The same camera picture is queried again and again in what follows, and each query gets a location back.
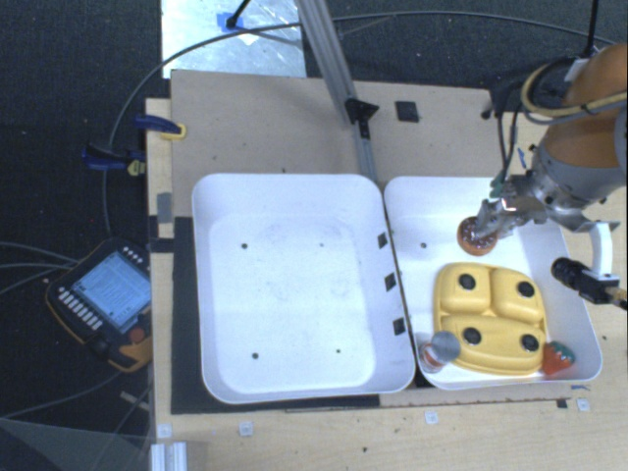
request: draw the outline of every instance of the blue clamp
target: blue clamp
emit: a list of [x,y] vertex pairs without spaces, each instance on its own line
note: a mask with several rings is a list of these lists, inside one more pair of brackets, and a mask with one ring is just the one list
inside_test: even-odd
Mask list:
[[127,169],[135,161],[146,162],[146,153],[139,150],[110,150],[91,143],[81,152],[82,161],[95,171]]
[[183,124],[175,124],[155,115],[136,115],[133,120],[139,130],[159,131],[164,139],[184,139],[186,129]]

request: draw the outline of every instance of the toy strawberry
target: toy strawberry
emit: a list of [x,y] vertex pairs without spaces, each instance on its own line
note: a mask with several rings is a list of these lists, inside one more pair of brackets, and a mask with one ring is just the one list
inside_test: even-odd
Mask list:
[[573,351],[558,341],[546,343],[543,348],[543,365],[541,369],[546,375],[553,375],[560,370],[569,368],[576,361]]

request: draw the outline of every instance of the yellow molded object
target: yellow molded object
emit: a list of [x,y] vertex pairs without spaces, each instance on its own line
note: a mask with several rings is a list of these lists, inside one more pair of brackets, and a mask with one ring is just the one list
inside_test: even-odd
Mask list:
[[435,332],[460,340],[458,366],[501,375],[541,368],[545,307],[525,274],[478,263],[447,265],[437,277],[434,319]]

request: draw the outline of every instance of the black carpet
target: black carpet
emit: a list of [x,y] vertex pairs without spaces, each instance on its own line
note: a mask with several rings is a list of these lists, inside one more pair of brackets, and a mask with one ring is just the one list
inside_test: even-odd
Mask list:
[[[551,23],[586,32],[591,0],[328,0],[334,16],[389,11],[467,11]],[[627,0],[601,0],[597,34],[625,41]],[[81,258],[107,236],[101,175],[80,151],[106,145],[127,96],[160,61],[160,0],[0,0],[0,240]],[[339,25],[355,79],[499,89],[549,59],[580,53],[586,38],[487,17],[403,17],[356,30]],[[307,71],[318,75],[311,54]],[[115,144],[141,148],[131,116],[142,99],[166,96],[151,81],[131,105]],[[110,173],[112,232],[146,243],[142,179]],[[0,248],[0,265],[45,256]],[[0,291],[36,273],[0,269]],[[115,373],[79,346],[44,306],[46,282],[0,295],[0,415],[80,392]],[[21,416],[44,424],[112,431],[130,405],[120,391],[141,393],[146,370],[54,408]],[[136,411],[124,425],[143,434]]]
[[39,452],[2,429],[0,429],[0,469],[3,471],[23,469],[62,471]]

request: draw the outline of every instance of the black strip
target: black strip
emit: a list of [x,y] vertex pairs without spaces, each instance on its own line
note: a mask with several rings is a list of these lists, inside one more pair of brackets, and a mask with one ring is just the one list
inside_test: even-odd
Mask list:
[[376,407],[376,395],[342,396],[229,405],[214,398],[201,377],[196,262],[191,218],[175,218],[173,274],[172,403],[174,414],[243,412],[326,407]]
[[394,276],[394,272],[388,274],[384,279],[384,283],[386,284],[386,291],[390,291],[396,286],[396,278]]
[[395,335],[401,335],[405,333],[405,321],[403,318],[395,319],[392,321],[392,328],[394,329]]
[[396,117],[401,122],[419,122],[419,109],[414,101],[395,101]]
[[149,241],[149,247],[151,253],[174,253],[175,252],[175,240],[168,238],[156,238],[153,237]]
[[148,236],[152,238],[159,238],[159,222],[157,221],[157,215],[150,215],[148,217]]
[[389,240],[386,237],[386,233],[382,233],[377,237],[377,242],[380,245],[380,249],[386,246],[389,243]]

